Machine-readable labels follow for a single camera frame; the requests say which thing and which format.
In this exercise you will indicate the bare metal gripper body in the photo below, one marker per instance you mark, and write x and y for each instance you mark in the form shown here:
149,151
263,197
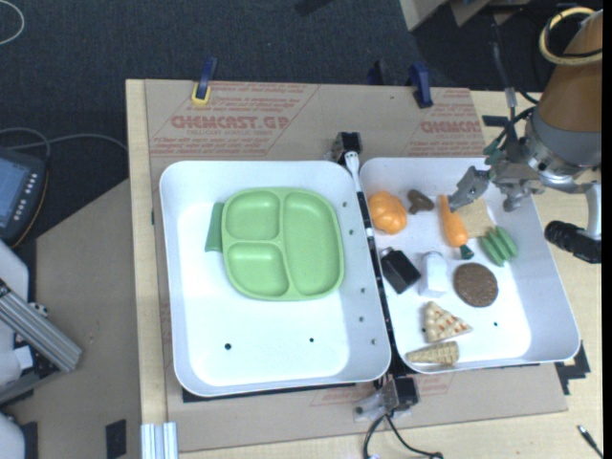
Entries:
518,172

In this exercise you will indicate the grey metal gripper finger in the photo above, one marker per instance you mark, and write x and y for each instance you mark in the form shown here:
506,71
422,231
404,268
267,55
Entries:
515,200
471,187

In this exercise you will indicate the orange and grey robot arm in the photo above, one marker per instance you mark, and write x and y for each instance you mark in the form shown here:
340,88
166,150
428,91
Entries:
574,98

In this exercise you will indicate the beige bread slice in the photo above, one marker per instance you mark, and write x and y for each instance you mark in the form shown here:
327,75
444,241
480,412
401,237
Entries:
478,218

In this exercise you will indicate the orange carrot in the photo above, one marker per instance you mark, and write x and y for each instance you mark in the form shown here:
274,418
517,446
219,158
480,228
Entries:
453,227

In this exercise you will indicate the green ridged toy vegetable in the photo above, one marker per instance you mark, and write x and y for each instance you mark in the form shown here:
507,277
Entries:
499,246

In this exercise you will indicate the small brown toy piece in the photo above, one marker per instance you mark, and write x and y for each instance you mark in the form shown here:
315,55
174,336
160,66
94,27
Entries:
420,203

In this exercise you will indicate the orange toy pumpkin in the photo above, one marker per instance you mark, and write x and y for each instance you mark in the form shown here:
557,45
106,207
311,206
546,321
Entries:
387,213

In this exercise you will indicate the brown round biscuit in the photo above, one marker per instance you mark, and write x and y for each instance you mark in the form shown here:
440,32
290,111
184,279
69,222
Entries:
475,285

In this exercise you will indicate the white bottle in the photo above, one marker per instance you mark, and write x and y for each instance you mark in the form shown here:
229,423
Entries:
434,275

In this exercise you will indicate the black bottle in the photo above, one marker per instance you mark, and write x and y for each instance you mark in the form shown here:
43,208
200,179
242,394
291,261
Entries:
399,270

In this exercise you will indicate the thin black and white rod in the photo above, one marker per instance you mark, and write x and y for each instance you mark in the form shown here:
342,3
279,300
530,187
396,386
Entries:
368,227

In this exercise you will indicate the white plastic tray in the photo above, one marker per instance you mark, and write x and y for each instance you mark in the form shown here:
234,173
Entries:
268,342
516,313

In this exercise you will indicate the beige pizza slice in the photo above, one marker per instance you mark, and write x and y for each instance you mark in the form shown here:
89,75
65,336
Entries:
442,325

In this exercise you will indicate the beige waffle cone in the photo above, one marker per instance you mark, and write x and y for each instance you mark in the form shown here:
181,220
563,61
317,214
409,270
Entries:
437,353

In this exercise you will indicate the green divided plate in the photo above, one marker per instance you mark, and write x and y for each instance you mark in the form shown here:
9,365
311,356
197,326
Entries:
306,242

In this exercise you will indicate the brown cardboard board, red print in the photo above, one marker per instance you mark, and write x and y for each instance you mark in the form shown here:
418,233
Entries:
268,122

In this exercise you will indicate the black pen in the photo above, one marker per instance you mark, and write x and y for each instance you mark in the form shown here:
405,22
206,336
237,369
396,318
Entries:
589,440

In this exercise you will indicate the black cylinder on white bracket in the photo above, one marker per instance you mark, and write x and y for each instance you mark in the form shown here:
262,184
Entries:
571,239

